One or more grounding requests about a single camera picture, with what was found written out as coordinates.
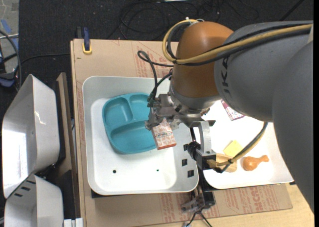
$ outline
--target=black floor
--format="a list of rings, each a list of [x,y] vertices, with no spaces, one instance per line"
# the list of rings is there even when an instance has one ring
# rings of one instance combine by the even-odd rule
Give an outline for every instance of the black floor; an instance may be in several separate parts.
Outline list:
[[[94,39],[162,40],[169,27],[187,16],[232,30],[259,22],[314,19],[314,0],[162,1],[19,0],[20,58],[69,53],[78,26],[88,27]],[[37,57],[22,64],[23,80],[31,73],[49,86],[60,72],[66,72],[71,88],[68,55]],[[0,87],[1,120],[15,95],[14,88]]]

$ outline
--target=yellow block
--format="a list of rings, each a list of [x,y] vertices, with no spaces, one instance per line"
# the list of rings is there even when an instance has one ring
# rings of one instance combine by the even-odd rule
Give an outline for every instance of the yellow block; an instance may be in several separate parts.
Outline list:
[[[237,140],[233,140],[229,143],[228,146],[223,150],[224,154],[234,157],[238,154],[243,147],[237,142]]]

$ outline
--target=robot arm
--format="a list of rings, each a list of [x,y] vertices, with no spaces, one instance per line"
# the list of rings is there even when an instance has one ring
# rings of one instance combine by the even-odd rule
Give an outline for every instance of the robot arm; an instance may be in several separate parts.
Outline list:
[[[215,101],[273,122],[282,156],[314,212],[313,22],[260,23],[235,32],[213,22],[185,22],[190,25],[176,56],[165,43],[174,28],[164,38],[163,52],[175,65],[169,92],[150,105],[146,128],[164,118],[172,129],[179,123],[199,127],[201,144],[188,149],[205,169],[215,155],[207,135],[213,121],[201,117]]]

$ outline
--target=cardboard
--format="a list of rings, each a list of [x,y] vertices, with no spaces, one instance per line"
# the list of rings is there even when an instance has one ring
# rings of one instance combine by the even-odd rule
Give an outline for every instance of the cardboard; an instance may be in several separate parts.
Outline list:
[[[181,222],[191,218],[190,213],[180,209],[181,204],[190,201],[189,193],[92,198],[87,179],[83,82],[95,75],[152,77],[150,65],[140,60],[137,52],[144,50],[152,61],[168,63],[162,56],[161,42],[92,39],[91,55],[83,53],[82,42],[81,39],[71,42],[71,65],[80,211],[84,226],[182,226]],[[169,69],[156,66],[158,77],[163,77]],[[217,190],[214,196],[216,205],[203,212],[214,226],[313,226],[314,215],[297,186],[280,184]],[[199,220],[192,226],[207,225]]]

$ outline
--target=teal divided plate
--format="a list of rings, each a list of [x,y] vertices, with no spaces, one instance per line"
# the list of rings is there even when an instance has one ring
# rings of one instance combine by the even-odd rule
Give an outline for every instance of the teal divided plate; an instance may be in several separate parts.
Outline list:
[[[102,110],[103,123],[113,148],[122,154],[146,152],[156,148],[150,130],[145,128],[150,109],[149,95],[131,93],[108,100]]]

